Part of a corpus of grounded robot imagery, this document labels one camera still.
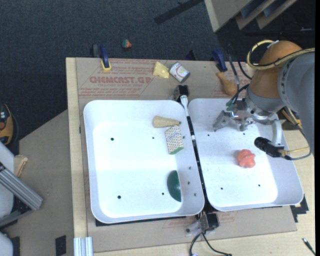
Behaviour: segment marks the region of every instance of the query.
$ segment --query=pink object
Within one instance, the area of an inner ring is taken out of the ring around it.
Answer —
[[[252,168],[256,165],[255,154],[251,153],[248,149],[243,149],[238,153],[237,159],[241,167]]]

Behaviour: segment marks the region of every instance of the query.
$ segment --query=white tray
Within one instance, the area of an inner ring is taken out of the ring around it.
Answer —
[[[239,125],[213,130],[228,99],[194,99],[188,109],[193,124],[205,189],[210,204],[219,211],[295,205],[303,189],[293,161],[273,158],[254,145],[257,137],[272,139],[270,125],[259,123],[239,131]],[[287,143],[282,135],[282,142]],[[240,167],[237,154],[255,154],[253,168]]]
[[[184,149],[170,155],[154,116],[181,122]],[[204,195],[183,107],[172,100],[94,100],[83,111],[91,210],[103,223],[196,215]],[[181,201],[168,191],[176,170]]]

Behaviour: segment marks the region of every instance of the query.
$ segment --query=dark floor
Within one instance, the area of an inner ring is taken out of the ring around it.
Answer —
[[[255,20],[239,30],[233,18],[213,33],[204,1],[156,23],[155,18],[186,2],[2,0],[0,103],[15,115],[18,138],[67,109],[65,59],[88,57],[92,44],[104,44],[110,58],[184,60],[193,50],[201,61],[209,61],[215,48],[226,53],[228,45],[234,59],[245,61],[263,39],[315,47],[314,31],[292,32],[315,29],[315,0],[298,0],[262,30]],[[124,39],[131,41],[130,50],[122,49]]]

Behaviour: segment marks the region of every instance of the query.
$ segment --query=table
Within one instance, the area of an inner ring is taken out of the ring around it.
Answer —
[[[73,231],[74,237],[85,238],[88,236],[87,226],[87,210],[85,203],[85,181],[83,168],[83,152],[82,152],[82,138],[79,133],[81,123],[81,116],[79,114],[79,94],[78,94],[78,74],[77,69],[80,69],[80,58],[66,59],[66,81],[67,81],[67,95],[68,95],[68,120],[69,120],[69,141],[70,141],[70,164],[71,164],[71,181],[72,181],[72,207],[73,207]],[[173,63],[174,61],[162,61],[163,63]],[[221,89],[218,86],[219,81],[215,73],[218,71],[215,68],[213,61],[181,61],[185,67],[192,66],[190,78],[193,76],[195,80],[188,80],[188,83],[196,81],[198,85],[203,85],[204,91],[208,90],[208,76],[209,82],[216,86],[211,88],[211,91]],[[203,73],[204,68],[211,69],[210,72]],[[164,82],[165,85],[160,90],[159,95],[152,95],[145,89],[146,98],[157,99],[168,94],[168,88],[174,89],[177,81]],[[190,94],[196,97],[203,97],[208,93],[201,93],[201,90],[190,88]],[[304,147],[305,140],[297,130],[286,130],[284,135],[290,149]],[[304,194],[308,203],[309,211],[307,214],[298,216],[298,223],[296,224],[297,231],[286,233],[265,234],[259,236],[246,236],[230,239],[219,239],[212,241],[212,246],[223,252],[230,252],[233,255],[308,255],[311,252],[305,246],[302,238],[306,238],[315,249],[315,166],[314,157],[309,156],[303,160],[295,162],[297,172],[299,174]],[[189,255],[190,243],[178,243],[162,246],[150,246],[144,248],[124,249],[97,252],[97,256],[122,256],[122,255],[139,255],[139,256],[159,256],[159,255]],[[211,249],[205,242],[197,242],[193,247],[193,252],[197,252],[201,256],[214,255]]]

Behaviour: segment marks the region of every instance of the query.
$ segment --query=cardboard sheet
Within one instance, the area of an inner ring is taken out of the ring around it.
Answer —
[[[141,247],[187,243],[192,236],[185,235],[185,228],[196,219],[194,216],[162,219],[126,224],[97,226],[90,206],[90,184],[83,110],[85,105],[97,99],[166,100],[180,85],[173,76],[169,79],[153,75],[155,62],[171,67],[177,60],[110,59],[112,69],[104,72],[100,59],[76,58],[80,130],[83,156],[85,203],[88,235],[93,238],[94,251],[105,252]],[[228,98],[216,73],[220,72],[214,61],[179,61],[190,76],[183,83],[189,87],[189,102],[196,98]],[[238,72],[240,87],[250,80]],[[225,77],[234,81],[230,65]],[[225,239],[296,230],[289,206],[217,212],[220,227],[207,236],[208,239]]]

